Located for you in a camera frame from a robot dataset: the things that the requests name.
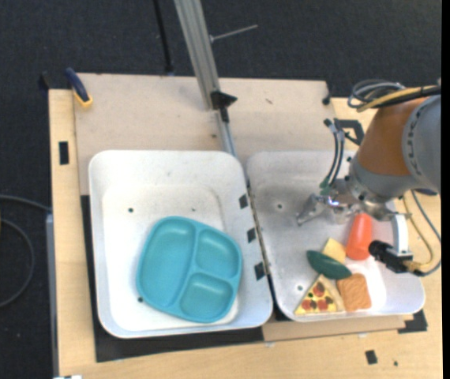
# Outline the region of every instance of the black pole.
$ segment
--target black pole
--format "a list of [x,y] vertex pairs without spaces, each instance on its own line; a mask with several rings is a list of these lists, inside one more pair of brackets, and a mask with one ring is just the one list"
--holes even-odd
[[160,39],[162,40],[163,45],[163,54],[165,55],[165,71],[167,74],[174,74],[174,66],[172,64],[171,53],[169,52],[165,28],[163,27],[162,12],[160,11],[159,0],[153,0],[153,6],[155,7],[156,22],[159,25]]

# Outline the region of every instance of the toy pizza slice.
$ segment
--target toy pizza slice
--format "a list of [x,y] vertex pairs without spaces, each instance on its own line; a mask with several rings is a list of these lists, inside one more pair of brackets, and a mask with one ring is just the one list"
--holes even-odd
[[343,300],[332,282],[320,274],[295,309],[296,316],[344,310]]

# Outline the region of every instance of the wooden table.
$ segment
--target wooden table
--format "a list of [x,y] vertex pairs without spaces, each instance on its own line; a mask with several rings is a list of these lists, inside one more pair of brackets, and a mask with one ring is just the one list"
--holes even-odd
[[[139,77],[145,84],[144,98],[153,105],[163,105],[166,98],[157,94],[161,89],[173,89],[174,94],[185,94],[188,105],[196,104],[200,93],[197,82],[187,77]],[[92,79],[84,77],[85,85]],[[223,79],[224,92],[237,94],[247,106],[265,107],[264,113],[302,111],[301,102],[320,102],[325,94],[325,83],[310,81],[273,81],[250,79]],[[283,97],[279,105],[278,97]],[[232,131],[241,135],[238,146],[249,147],[244,133],[252,135],[259,130],[243,128],[239,118],[248,118],[237,107],[231,111]],[[267,323],[265,341],[229,347],[210,347],[191,351],[167,352],[142,357],[124,358],[111,362],[97,362],[92,327],[92,307],[88,286],[88,273],[84,250],[84,232],[80,204],[76,119],[76,102],[70,90],[50,90],[49,115],[51,129],[51,181],[54,209],[54,254],[51,266],[55,283],[55,376],[81,375],[89,378],[178,377],[178,378],[413,378],[434,379],[442,377],[442,308],[441,270],[423,279],[426,304],[423,312],[428,323],[426,331],[399,333],[398,328],[409,323],[412,316],[360,319],[350,324],[313,324],[293,322]],[[350,112],[345,99],[332,99],[325,115],[337,118],[357,118],[367,127],[373,111],[363,114]],[[292,130],[294,135],[304,133]],[[292,145],[297,148],[297,136]],[[309,138],[317,141],[318,133]],[[61,157],[62,143],[68,149],[68,159]],[[411,211],[415,210],[412,198],[407,198]],[[422,197],[422,204],[435,226],[441,231],[441,203],[439,197]],[[422,233],[435,242],[421,215],[414,213]],[[409,223],[410,241],[416,257],[426,259],[418,233]],[[367,355],[373,356],[368,361]]]

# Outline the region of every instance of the black clamp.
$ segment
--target black clamp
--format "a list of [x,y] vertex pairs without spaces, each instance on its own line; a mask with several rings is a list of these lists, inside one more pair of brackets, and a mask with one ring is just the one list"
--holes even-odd
[[238,100],[237,97],[230,96],[221,91],[211,93],[212,108],[219,111],[219,115],[225,123],[230,121],[228,107]]

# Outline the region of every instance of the blue plate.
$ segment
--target blue plate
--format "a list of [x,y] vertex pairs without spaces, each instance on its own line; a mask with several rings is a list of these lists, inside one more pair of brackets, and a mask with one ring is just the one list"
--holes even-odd
[[169,216],[148,235],[136,285],[150,306],[212,323],[231,309],[241,273],[241,249],[230,236],[195,220]]

